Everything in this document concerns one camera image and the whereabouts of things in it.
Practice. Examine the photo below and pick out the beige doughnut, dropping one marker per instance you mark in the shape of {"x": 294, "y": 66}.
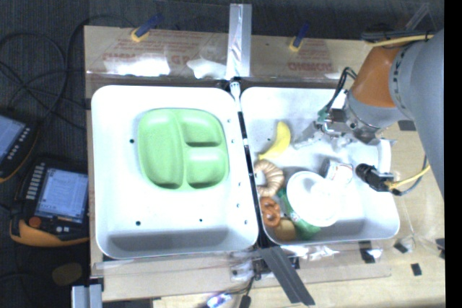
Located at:
{"x": 276, "y": 175}

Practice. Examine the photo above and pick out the clear plastic packet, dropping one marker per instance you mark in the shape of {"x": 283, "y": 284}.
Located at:
{"x": 307, "y": 138}

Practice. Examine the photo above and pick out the yellow banana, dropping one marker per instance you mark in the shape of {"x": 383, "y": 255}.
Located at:
{"x": 281, "y": 140}

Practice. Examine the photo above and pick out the brown cardboard board red print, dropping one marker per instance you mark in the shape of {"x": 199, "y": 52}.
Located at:
{"x": 180, "y": 47}

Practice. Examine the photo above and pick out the green divided plate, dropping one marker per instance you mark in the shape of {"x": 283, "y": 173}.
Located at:
{"x": 162, "y": 151}

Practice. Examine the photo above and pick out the brown pretzel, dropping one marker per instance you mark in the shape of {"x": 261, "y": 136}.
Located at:
{"x": 270, "y": 216}

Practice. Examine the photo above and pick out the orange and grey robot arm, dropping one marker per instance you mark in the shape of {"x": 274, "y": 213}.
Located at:
{"x": 415, "y": 83}

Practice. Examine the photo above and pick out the black cylinder on white bracket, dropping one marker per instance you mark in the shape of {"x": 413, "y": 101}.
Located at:
{"x": 371, "y": 175}

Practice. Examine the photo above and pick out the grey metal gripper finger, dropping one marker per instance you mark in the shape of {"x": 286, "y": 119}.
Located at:
{"x": 335, "y": 133}
{"x": 319, "y": 126}

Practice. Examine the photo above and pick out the white bowl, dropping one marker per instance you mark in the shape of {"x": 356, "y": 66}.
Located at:
{"x": 314, "y": 202}

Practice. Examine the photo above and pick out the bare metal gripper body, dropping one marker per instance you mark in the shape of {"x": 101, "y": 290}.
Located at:
{"x": 355, "y": 128}

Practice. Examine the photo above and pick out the clear plastic bottle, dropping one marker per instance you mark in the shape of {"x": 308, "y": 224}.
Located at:
{"x": 337, "y": 171}

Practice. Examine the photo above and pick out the brown kiwi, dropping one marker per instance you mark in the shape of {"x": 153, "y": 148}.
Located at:
{"x": 286, "y": 230}

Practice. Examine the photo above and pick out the white plastic tray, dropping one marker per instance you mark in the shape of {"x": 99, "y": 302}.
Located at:
{"x": 119, "y": 191}
{"x": 371, "y": 213}

